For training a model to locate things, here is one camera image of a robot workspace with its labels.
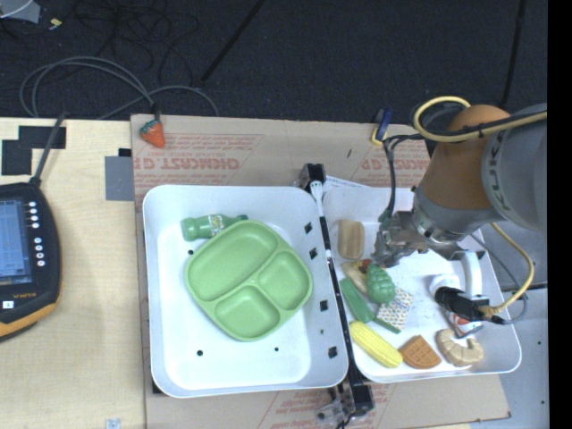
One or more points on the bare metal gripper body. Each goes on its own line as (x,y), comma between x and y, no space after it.
(404,235)

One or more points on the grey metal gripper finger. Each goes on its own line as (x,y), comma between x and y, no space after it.
(380,246)
(390,260)

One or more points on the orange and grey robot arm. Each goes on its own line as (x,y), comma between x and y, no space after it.
(456,172)

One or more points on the green toy grapes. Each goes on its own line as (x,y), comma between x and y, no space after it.
(381,284)

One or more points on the tan toy bread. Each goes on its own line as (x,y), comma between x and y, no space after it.
(351,239)

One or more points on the white plastic tray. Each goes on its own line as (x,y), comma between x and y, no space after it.
(424,280)
(179,364)

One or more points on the white patterned packet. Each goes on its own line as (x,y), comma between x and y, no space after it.
(397,308)

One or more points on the green toy pea pod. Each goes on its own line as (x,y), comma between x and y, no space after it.
(356,300)

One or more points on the thin black and white rod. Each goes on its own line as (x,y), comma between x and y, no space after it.
(325,235)

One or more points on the white paper slip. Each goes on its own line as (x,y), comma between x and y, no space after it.
(346,182)

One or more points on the yellow toy corn cob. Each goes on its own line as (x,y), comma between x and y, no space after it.
(375,344)

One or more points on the white and orange carton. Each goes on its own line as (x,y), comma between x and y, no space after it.
(460,324)

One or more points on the brown toy waffle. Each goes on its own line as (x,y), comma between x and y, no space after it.
(419,352)

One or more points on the beige toy croissant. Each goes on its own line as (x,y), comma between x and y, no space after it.
(456,351)

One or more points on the green divided plate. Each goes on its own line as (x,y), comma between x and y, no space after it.
(241,284)

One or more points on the brown cardboard board red print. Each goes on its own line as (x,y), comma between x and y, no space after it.
(268,154)

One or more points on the green plastic bottle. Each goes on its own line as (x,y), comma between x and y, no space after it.
(201,227)

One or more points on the red toy strawberry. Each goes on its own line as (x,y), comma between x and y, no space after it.
(154,134)

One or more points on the black cylinder on white bracket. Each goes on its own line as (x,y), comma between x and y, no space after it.
(458,301)

